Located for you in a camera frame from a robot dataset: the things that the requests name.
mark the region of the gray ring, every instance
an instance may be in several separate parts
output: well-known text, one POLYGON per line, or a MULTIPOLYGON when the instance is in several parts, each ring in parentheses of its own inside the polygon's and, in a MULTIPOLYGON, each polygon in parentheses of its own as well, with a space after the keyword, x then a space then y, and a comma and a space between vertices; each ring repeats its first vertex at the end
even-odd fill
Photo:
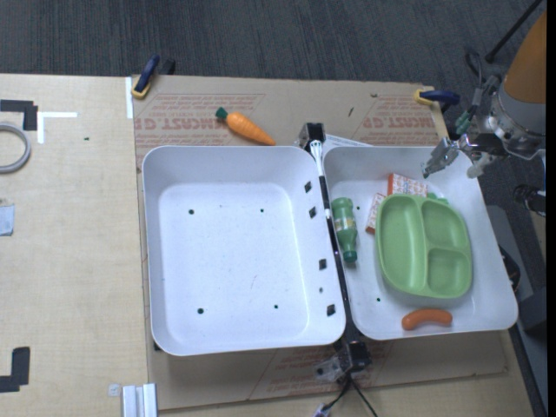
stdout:
POLYGON ((23 152, 23 155, 17 159, 17 161, 10 165, 0 165, 0 175, 2 175, 18 171, 28 161, 31 154, 31 142, 22 129, 9 125, 8 123, 0 123, 0 131, 9 131, 14 135, 19 136, 25 144, 25 151, 23 152))

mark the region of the toy sausage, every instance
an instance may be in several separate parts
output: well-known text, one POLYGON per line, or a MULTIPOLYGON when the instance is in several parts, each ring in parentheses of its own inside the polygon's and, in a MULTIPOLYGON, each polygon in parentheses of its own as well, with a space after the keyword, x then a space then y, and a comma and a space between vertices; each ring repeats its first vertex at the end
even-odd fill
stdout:
POLYGON ((452 314, 444 309, 423 308, 410 312, 401 319, 401 326, 405 330, 413 330, 422 323, 434 322, 448 326, 452 324, 452 314))

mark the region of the divided green plate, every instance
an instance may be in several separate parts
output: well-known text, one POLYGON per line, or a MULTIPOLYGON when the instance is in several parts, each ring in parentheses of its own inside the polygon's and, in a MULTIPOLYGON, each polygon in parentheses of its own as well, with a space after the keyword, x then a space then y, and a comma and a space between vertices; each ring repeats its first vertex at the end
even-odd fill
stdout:
POLYGON ((382 274, 393 288, 456 298, 471 287, 467 226, 445 202, 417 195, 387 196, 378 209, 375 238, 382 274))

